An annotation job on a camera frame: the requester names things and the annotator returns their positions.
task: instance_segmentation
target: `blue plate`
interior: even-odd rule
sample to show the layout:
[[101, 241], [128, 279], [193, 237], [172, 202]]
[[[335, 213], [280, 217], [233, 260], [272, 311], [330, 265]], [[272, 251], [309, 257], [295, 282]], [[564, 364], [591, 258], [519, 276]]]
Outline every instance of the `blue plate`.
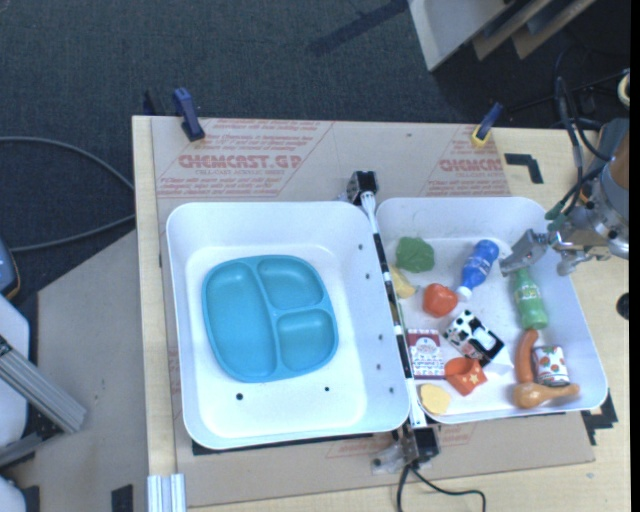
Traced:
[[211, 269], [202, 286], [220, 366], [243, 382], [304, 375], [331, 360], [338, 329], [318, 272], [293, 256], [253, 256]]

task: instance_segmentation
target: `white bottle cap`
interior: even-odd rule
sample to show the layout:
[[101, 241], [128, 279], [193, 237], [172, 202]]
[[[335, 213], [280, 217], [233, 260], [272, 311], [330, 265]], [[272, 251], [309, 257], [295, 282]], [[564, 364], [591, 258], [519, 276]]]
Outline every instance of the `white bottle cap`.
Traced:
[[463, 302], [467, 302], [471, 298], [471, 290], [466, 286], [459, 286], [456, 293]]

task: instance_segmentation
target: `wooden table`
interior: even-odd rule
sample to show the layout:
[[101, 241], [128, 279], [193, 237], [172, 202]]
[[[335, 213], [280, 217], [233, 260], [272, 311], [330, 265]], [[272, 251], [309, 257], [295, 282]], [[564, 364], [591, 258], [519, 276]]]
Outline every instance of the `wooden table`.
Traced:
[[[167, 476], [176, 473], [177, 462], [162, 277], [158, 265], [151, 118], [134, 117], [132, 122], [149, 472]], [[529, 197], [549, 208], [568, 190], [575, 170], [569, 140], [563, 131], [495, 128], [493, 137], [514, 196]], [[531, 154], [539, 163], [545, 183], [532, 184], [524, 168], [506, 164], [504, 153]], [[579, 266], [571, 279], [601, 356], [619, 421], [612, 429], [597, 431], [593, 463], [437, 482], [450, 490], [481, 490], [487, 497], [488, 510], [631, 510], [629, 323], [615, 310], [619, 296], [628, 291], [628, 261], [612, 258], [606, 262], [588, 262]], [[383, 486], [198, 510], [391, 511], [395, 510], [395, 491], [395, 487]], [[403, 494], [403, 507], [405, 510], [479, 511], [480, 499], [474, 495], [449, 497], [421, 483], [409, 483]]]

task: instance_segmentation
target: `orange block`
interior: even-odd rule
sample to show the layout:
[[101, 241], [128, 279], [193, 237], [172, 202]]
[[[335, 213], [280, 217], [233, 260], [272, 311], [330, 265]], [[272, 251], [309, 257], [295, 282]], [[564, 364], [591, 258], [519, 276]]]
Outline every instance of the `orange block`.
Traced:
[[487, 382], [487, 376], [477, 359], [470, 357], [455, 357], [444, 365], [444, 375], [462, 396], [467, 396], [476, 386]]

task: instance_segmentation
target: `blue clamp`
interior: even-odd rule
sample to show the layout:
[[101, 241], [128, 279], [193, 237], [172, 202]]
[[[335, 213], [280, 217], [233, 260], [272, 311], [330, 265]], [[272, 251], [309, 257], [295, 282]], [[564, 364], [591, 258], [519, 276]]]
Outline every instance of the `blue clamp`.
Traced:
[[190, 141], [204, 139], [204, 130], [198, 122], [196, 109], [193, 106], [193, 98], [189, 91], [180, 87], [173, 92], [173, 103], [176, 106], [178, 115], [184, 117], [182, 129]]
[[495, 123], [498, 117], [500, 117], [500, 114], [502, 114], [502, 109], [503, 107], [500, 103], [494, 103], [489, 113], [482, 119], [482, 122], [476, 126], [471, 134], [471, 142], [474, 146], [481, 148], [489, 140], [489, 131], [493, 123]]

